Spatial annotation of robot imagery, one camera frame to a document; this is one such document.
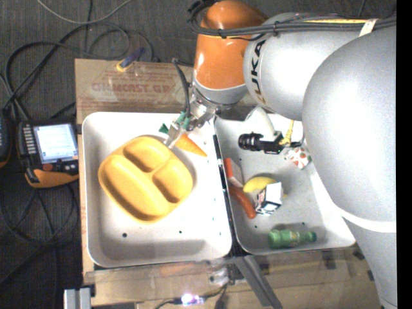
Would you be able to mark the brown cardboard board red print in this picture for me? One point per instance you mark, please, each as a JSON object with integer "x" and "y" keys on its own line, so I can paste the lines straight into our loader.
{"x": 128, "y": 87}

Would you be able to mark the red and grey pizza slice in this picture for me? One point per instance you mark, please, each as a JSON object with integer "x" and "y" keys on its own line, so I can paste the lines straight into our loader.
{"x": 229, "y": 169}

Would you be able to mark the yellow banana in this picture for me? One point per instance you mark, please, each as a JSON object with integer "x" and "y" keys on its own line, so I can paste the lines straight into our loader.
{"x": 257, "y": 183}

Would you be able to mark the orange carrot with green top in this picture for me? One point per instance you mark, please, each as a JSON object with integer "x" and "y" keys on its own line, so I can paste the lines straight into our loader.
{"x": 190, "y": 145}

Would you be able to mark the green plastic bottle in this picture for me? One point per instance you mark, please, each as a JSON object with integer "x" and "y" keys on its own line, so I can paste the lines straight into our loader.
{"x": 288, "y": 239}

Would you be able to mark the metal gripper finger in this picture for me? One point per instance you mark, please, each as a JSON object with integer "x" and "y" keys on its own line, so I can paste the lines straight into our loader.
{"x": 174, "y": 135}
{"x": 194, "y": 126}

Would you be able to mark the red sausage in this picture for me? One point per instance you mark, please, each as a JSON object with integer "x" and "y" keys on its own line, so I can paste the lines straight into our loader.
{"x": 243, "y": 201}

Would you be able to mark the white and black carton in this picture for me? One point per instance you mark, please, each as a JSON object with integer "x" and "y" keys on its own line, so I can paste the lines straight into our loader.
{"x": 272, "y": 196}

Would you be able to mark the black cylinder on white bracket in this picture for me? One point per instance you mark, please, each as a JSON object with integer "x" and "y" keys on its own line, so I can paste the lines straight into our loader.
{"x": 257, "y": 142}

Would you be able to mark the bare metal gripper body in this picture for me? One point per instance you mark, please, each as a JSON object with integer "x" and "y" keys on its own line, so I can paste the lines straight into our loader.
{"x": 203, "y": 109}

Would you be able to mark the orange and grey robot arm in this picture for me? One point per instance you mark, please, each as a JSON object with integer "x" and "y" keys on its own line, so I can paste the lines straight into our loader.
{"x": 338, "y": 108}

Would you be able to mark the white plastic tray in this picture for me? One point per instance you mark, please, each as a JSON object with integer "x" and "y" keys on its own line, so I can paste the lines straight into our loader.
{"x": 154, "y": 240}
{"x": 302, "y": 211}

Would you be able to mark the yellow divided plate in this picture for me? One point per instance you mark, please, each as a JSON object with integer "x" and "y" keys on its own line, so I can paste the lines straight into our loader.
{"x": 145, "y": 179}

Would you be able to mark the white carton with strawberry print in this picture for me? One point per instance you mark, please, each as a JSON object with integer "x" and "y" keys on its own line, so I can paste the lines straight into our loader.
{"x": 298, "y": 158}

